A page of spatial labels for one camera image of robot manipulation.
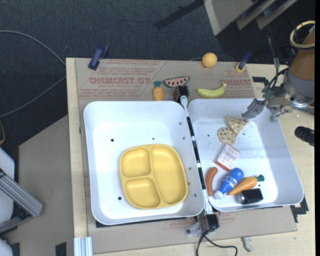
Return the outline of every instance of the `toy watermelon slice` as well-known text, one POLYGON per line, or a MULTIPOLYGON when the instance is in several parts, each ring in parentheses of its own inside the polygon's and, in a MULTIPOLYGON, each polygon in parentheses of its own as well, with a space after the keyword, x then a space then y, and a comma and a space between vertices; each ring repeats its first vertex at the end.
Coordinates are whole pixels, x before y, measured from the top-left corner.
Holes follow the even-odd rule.
POLYGON ((190 76, 169 78, 164 80, 164 84, 169 88, 176 88, 177 86, 184 86, 188 82, 189 78, 190 76))

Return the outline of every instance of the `white tray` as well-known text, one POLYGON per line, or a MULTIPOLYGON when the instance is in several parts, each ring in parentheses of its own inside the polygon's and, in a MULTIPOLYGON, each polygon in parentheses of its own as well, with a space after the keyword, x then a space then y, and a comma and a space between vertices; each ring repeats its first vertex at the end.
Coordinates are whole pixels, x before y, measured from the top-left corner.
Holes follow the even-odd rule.
MULTIPOLYGON (((188 106, 195 140, 198 147, 204 177, 212 166, 218 168, 213 180, 213 190, 219 189, 227 174, 214 162, 225 146, 218 137, 221 127, 228 128, 226 117, 241 118, 241 113, 253 99, 195 99, 188 106)), ((232 146, 240 151, 233 167, 243 170, 245 177, 263 175, 259 182, 263 200, 242 205, 235 195, 225 195, 222 199, 209 197, 210 204, 218 211, 229 212, 252 208, 295 205, 304 197, 303 188, 289 152, 279 121, 270 121, 271 113, 265 108, 240 132, 232 146)))
POLYGON ((91 208, 105 225, 196 216, 204 197, 186 114, 173 101, 96 101, 84 109, 91 208), (131 148, 166 144, 180 155, 188 181, 186 199, 160 209, 138 209, 122 188, 119 159, 131 148))

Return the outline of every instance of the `white bottle cap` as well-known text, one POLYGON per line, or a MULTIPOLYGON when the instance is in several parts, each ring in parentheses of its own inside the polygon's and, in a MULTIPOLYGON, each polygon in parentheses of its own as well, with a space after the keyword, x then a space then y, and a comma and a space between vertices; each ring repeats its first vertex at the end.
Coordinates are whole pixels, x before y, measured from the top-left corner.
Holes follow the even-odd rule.
POLYGON ((224 194, 220 190, 217 190, 216 192, 214 192, 213 195, 215 199, 221 199, 224 196, 224 194))

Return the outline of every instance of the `toy pizza slice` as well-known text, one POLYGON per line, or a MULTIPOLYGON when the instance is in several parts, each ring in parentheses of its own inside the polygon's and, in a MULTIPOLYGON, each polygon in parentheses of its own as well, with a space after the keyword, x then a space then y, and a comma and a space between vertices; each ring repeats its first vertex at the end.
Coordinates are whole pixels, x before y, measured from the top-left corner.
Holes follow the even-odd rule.
POLYGON ((246 124, 248 123, 248 120, 242 120, 240 118, 232 118, 230 116, 227 116, 226 118, 226 122, 229 125, 230 129, 236 134, 238 135, 241 130, 246 126, 246 124))

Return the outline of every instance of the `black floor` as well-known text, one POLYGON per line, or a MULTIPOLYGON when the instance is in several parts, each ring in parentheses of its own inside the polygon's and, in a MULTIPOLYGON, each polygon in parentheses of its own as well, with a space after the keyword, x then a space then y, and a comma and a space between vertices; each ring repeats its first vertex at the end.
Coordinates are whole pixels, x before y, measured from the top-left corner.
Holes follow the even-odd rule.
POLYGON ((315 0, 298 0, 262 30, 255 21, 241 31, 232 23, 214 36, 201 0, 0 0, 2 147, 11 151, 67 114, 65 80, 11 113, 63 78, 66 70, 40 43, 8 31, 36 38, 62 60, 90 58, 104 43, 114 59, 190 60, 214 52, 219 61, 240 61, 251 51, 249 63, 271 64, 267 36, 279 46, 281 60, 290 62, 289 34, 299 23, 315 20, 315 6, 315 0))

